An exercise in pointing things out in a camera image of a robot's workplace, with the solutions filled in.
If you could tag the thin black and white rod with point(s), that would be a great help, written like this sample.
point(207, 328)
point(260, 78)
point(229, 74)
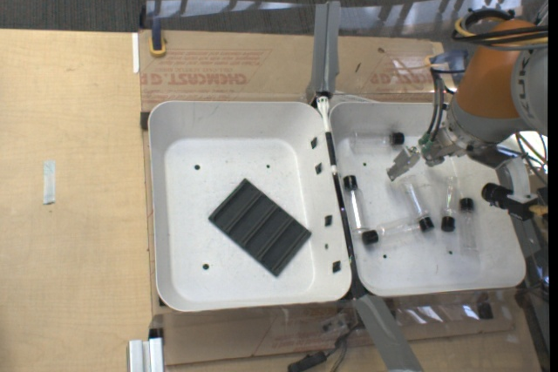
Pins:
point(333, 161)

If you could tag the black cylinder on white bracket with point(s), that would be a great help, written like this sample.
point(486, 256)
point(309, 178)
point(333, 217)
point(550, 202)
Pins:
point(514, 200)

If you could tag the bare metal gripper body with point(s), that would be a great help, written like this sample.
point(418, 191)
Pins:
point(451, 144)

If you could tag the brown cardboard board red print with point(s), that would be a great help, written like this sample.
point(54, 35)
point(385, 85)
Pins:
point(244, 69)

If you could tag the white plastic tray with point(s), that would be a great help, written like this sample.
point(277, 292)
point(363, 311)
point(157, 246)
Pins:
point(436, 270)
point(244, 283)

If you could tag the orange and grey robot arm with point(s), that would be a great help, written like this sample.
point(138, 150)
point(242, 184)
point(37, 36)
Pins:
point(492, 83)

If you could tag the clear bottle with black cap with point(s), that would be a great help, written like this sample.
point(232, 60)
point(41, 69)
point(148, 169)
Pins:
point(394, 138)
point(426, 224)
point(370, 237)
point(466, 204)
point(447, 224)
point(350, 182)

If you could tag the dark grey ribbed rack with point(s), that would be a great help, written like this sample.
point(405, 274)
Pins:
point(260, 227)

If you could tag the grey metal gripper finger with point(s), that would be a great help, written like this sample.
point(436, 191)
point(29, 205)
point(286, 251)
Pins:
point(396, 171)
point(410, 156)

